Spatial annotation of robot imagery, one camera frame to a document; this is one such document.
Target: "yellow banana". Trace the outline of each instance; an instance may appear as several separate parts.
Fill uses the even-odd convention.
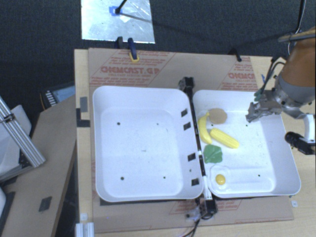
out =
[[[201,140],[207,144],[211,144],[212,143],[211,136],[206,130],[206,120],[208,116],[209,116],[209,113],[207,112],[204,116],[200,117],[197,121],[197,126],[198,126],[198,133]]]

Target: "empty white tray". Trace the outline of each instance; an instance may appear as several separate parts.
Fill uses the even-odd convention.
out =
[[[177,89],[93,93],[96,190],[110,202],[190,199],[203,189],[190,103]]]
[[[224,124],[214,127],[236,138],[240,147],[230,149],[215,140],[223,152],[221,163],[205,164],[208,186],[220,198],[293,195],[299,192],[301,181],[290,145],[286,143],[285,129],[280,115],[262,117],[248,123],[245,115],[252,92],[200,90],[194,95],[197,118],[212,108],[222,108],[228,117]],[[202,151],[206,146],[201,141]],[[217,174],[226,177],[224,185],[215,181]]]

